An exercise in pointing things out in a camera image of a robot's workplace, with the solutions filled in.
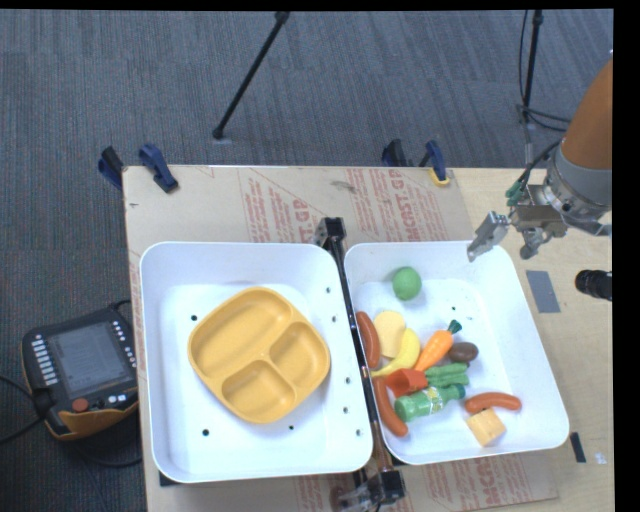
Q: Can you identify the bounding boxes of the yellow cheese block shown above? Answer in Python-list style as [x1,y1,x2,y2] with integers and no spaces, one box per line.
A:
[466,407,508,447]

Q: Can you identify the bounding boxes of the orange sausage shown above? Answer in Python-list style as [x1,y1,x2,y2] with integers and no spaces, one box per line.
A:
[372,375,410,438]
[355,310,382,370]
[464,391,523,415]

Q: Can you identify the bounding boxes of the pale yellow crisp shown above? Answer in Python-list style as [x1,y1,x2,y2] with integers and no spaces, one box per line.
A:
[373,310,407,359]

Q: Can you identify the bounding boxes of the green asparagus bundle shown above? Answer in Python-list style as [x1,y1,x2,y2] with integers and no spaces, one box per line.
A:
[424,362,470,388]

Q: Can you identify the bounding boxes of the green ball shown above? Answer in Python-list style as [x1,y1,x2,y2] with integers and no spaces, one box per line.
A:
[391,266,423,302]

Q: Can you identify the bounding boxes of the brown cardboard board red print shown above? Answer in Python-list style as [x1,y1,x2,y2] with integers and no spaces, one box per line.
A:
[121,164,560,512]

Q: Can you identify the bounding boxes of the yellow banana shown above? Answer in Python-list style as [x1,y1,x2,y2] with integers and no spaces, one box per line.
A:
[370,327,422,378]

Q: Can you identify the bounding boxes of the white plastic tray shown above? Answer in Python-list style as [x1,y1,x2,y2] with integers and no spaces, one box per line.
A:
[343,240,571,466]
[138,241,375,484]

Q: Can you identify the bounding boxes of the black block with wires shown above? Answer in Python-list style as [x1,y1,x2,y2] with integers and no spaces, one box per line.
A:
[314,216,348,251]
[330,467,407,512]

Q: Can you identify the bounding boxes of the green bottle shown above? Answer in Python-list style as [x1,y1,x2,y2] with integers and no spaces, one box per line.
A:
[394,383,467,423]

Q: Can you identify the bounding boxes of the brown potato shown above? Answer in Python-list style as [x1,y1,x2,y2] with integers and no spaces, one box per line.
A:
[446,341,480,365]

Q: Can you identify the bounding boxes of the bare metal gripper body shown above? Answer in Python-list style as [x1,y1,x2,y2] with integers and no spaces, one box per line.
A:
[509,184,613,239]

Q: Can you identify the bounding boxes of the black tripod leg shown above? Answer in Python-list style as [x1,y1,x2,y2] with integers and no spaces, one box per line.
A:
[211,10,291,140]
[516,10,571,134]

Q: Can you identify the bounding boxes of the orange red pepper piece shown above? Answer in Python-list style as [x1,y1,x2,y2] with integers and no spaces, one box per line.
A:
[384,368,430,399]

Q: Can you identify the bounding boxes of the thin black rod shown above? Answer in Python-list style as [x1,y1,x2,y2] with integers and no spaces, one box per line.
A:
[327,238,394,472]

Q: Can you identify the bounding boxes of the orange carrot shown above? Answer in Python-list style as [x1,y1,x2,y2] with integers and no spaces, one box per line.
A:
[413,319,463,373]

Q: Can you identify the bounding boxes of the yellow divided plate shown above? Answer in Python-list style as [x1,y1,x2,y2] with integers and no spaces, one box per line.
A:
[187,286,332,425]

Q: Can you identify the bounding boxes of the black cylinder on white bracket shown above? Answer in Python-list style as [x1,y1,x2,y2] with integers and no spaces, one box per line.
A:
[574,268,614,302]

